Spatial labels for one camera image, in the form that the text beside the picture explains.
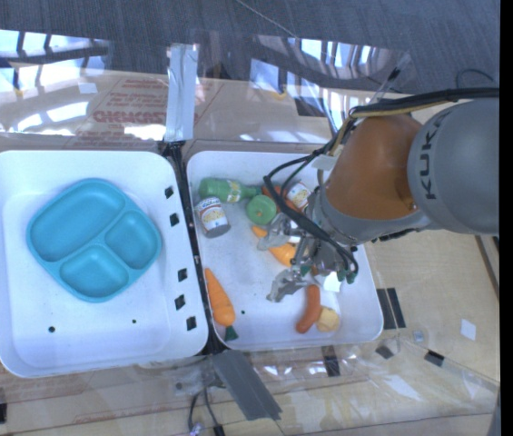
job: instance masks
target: green toy bottle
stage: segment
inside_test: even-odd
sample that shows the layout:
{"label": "green toy bottle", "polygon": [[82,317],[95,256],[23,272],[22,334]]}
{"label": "green toy bottle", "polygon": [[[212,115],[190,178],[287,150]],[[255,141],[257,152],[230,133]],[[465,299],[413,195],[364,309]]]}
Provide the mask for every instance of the green toy bottle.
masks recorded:
{"label": "green toy bottle", "polygon": [[200,197],[218,197],[223,203],[236,203],[261,193],[260,186],[248,186],[232,179],[203,178]]}

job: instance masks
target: gray carpet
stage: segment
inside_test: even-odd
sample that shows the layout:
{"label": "gray carpet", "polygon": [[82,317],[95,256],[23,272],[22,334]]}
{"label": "gray carpet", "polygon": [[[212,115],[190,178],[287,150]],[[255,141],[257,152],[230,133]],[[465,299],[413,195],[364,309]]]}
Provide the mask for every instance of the gray carpet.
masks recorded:
{"label": "gray carpet", "polygon": [[[146,47],[217,34],[223,53],[251,35],[332,40],[407,51],[408,94],[499,84],[500,0],[0,0],[0,28]],[[110,67],[162,72],[152,53],[118,51]],[[242,60],[221,62],[245,77]]]}

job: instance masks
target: toy sausage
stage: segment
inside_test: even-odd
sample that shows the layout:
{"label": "toy sausage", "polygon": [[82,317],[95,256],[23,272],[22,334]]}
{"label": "toy sausage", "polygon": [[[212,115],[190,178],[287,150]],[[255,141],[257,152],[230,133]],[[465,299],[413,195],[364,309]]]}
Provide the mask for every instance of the toy sausage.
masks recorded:
{"label": "toy sausage", "polygon": [[304,314],[296,323],[296,331],[304,334],[321,316],[321,289],[317,284],[309,284],[306,287],[307,305]]}

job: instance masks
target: toy carrot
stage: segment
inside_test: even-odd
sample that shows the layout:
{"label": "toy carrot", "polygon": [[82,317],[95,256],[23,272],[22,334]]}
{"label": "toy carrot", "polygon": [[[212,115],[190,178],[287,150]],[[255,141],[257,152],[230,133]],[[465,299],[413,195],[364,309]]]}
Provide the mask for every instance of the toy carrot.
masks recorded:
{"label": "toy carrot", "polygon": [[236,321],[236,313],[228,294],[222,288],[222,285],[215,274],[213,274],[212,270],[206,268],[204,272],[205,279],[208,283],[208,297],[212,305],[213,319],[221,326],[226,327],[225,341],[238,339],[238,334],[232,328],[233,323]]}
{"label": "toy carrot", "polygon": [[[263,230],[259,226],[253,226],[252,231],[258,237],[264,237],[266,234],[268,234],[266,230]],[[269,247],[268,250],[271,251],[272,255],[276,257],[276,260],[278,260],[284,266],[292,266],[291,260],[296,255],[296,249],[292,244],[284,243],[283,245],[279,245],[278,247]]]}

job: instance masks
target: white tray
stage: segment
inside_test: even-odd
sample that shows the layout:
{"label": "white tray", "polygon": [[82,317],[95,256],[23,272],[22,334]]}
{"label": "white tray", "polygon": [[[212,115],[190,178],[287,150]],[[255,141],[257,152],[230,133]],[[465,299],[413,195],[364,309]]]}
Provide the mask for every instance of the white tray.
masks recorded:
{"label": "white tray", "polygon": [[[122,189],[163,238],[151,268],[101,303],[70,294],[35,260],[25,240],[38,209],[89,177]],[[173,192],[169,197],[167,189]],[[179,220],[175,225],[172,215]],[[207,336],[179,190],[165,159],[148,152],[0,154],[0,360],[6,369],[37,377],[180,359],[198,353]]]}
{"label": "white tray", "polygon": [[[195,203],[204,177],[236,179],[245,184],[262,184],[262,177],[279,164],[298,158],[300,154],[214,152],[204,151],[192,156],[187,165],[190,192]],[[286,179],[295,170],[290,167],[278,173],[274,182]],[[311,190],[317,185],[316,170],[308,166],[299,177]],[[272,280],[285,267],[268,252],[258,251],[258,238],[252,232],[252,222],[246,216],[247,200],[225,203],[222,207],[231,225],[230,231],[207,238],[194,215],[198,228],[198,244],[203,267],[209,267],[228,293],[236,322],[238,339],[225,341],[224,328],[215,323],[216,331],[231,349],[262,351],[366,342],[377,338],[383,328],[383,315],[371,275],[365,250],[355,252],[359,274],[353,284],[341,284],[340,292],[322,290],[321,304],[340,315],[336,332],[319,332],[312,327],[305,334],[295,331],[305,307],[305,292],[286,295],[281,302],[266,299]]]}

